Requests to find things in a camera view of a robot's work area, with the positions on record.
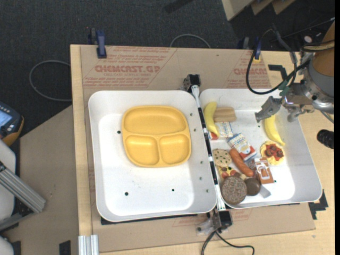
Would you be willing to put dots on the yellow divided plate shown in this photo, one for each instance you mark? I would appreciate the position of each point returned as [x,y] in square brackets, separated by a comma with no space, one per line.
[155,135]

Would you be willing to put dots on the yellow spaghetti with meatballs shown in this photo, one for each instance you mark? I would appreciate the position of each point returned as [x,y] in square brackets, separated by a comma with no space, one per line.
[272,153]

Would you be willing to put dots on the thin black and white rod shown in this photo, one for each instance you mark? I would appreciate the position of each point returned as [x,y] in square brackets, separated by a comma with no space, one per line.
[204,126]

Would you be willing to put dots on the tan hot dog bun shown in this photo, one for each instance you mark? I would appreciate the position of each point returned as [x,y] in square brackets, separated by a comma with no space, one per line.
[224,114]

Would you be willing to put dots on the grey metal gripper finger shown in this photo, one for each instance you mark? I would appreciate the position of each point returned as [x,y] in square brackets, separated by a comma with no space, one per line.
[293,113]
[268,108]

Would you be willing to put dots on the brown doughnut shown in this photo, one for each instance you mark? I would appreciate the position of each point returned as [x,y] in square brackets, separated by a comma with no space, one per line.
[252,186]

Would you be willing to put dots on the yellow banana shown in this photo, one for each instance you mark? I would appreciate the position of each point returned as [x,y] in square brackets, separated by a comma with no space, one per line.
[210,115]
[271,130]

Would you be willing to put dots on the orange and white carton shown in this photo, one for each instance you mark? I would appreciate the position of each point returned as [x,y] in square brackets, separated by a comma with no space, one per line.
[264,172]

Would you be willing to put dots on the white blue red carton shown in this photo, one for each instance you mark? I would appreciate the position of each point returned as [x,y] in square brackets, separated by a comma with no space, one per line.
[242,145]

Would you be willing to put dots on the chocolate chip biscuit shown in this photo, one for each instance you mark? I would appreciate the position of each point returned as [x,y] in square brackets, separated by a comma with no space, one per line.
[221,157]

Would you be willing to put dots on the orange sausage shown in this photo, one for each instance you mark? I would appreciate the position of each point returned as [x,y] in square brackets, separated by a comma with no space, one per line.
[240,162]

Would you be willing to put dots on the white plastic tray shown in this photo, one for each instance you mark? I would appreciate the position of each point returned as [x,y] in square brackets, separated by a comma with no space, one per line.
[148,190]
[297,169]

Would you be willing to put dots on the small grey packet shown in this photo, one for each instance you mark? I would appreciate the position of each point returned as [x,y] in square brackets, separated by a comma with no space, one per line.
[265,191]

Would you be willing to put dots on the yellow pizza slice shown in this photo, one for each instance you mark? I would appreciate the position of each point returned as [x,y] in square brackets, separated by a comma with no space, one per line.
[230,172]

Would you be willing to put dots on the brown cardboard board red print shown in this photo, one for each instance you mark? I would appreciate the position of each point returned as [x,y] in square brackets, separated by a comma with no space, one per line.
[164,62]

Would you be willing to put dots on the white packet with blue print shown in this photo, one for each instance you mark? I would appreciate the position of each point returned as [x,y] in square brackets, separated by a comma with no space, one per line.
[225,129]

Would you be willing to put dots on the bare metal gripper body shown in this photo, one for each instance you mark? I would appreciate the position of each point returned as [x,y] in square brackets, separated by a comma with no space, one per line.
[301,97]

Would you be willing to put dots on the round brown speckled bread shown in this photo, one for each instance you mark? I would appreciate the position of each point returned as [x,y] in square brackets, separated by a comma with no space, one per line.
[233,190]

